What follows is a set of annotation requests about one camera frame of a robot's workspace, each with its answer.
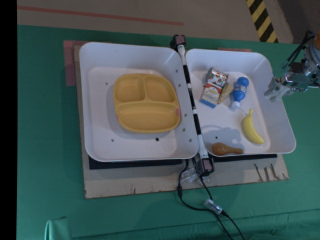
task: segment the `yellow divided plate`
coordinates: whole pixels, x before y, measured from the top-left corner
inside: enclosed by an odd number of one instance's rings
[[[114,83],[113,102],[118,122],[130,132],[168,132],[181,120],[175,88],[159,75],[122,75]]]

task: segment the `red line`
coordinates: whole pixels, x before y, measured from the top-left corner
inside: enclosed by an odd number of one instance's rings
[[[39,8],[39,7],[22,6],[22,5],[17,5],[16,8],[18,10],[34,11],[34,12],[42,12],[42,13],[79,15],[79,16],[87,16],[87,17],[108,18],[108,19],[115,19],[115,20],[135,21],[135,22],[148,22],[148,23],[167,24],[167,25],[176,25],[176,26],[184,25],[183,22],[177,22],[177,21],[160,20],[160,19],[152,19],[152,18],[127,17],[127,16],[91,13],[91,12],[83,12],[83,11],[58,10],[58,9],[48,9],[48,8]]]

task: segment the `toy banana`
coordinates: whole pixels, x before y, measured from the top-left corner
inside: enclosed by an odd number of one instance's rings
[[[265,143],[264,139],[257,133],[256,129],[254,128],[252,113],[254,112],[253,109],[249,110],[249,113],[244,117],[242,120],[242,127],[246,137],[249,141],[255,144],[263,144]]]

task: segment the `cable connector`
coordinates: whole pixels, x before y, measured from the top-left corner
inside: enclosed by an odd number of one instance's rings
[[[175,34],[170,42],[170,47],[171,49],[174,49],[177,52],[179,45],[187,45],[186,37],[184,35]]]
[[[213,211],[216,215],[222,213],[222,208],[215,204],[211,199],[207,199],[204,201],[204,206],[206,206],[209,210]]]
[[[177,186],[176,190],[177,190],[177,192],[178,192],[178,197],[181,198],[181,197],[182,197],[182,187],[181,187],[180,184]]]
[[[214,170],[213,158],[200,159],[193,167],[181,174],[181,182],[188,181],[189,183],[192,183],[198,177],[209,176]]]

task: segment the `green table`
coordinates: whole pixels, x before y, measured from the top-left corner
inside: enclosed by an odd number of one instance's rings
[[[84,198],[77,93],[66,86],[64,40],[168,47],[172,36],[18,25],[17,37],[17,239],[42,240],[46,223],[61,217],[76,240],[227,239],[211,213],[183,206],[176,192]],[[187,37],[187,49],[218,47],[261,53],[279,76],[297,46]],[[319,239],[319,98],[309,89],[283,99],[296,138],[295,151],[284,155],[290,180],[210,188],[246,239]],[[184,198],[201,206],[207,195],[194,189]]]

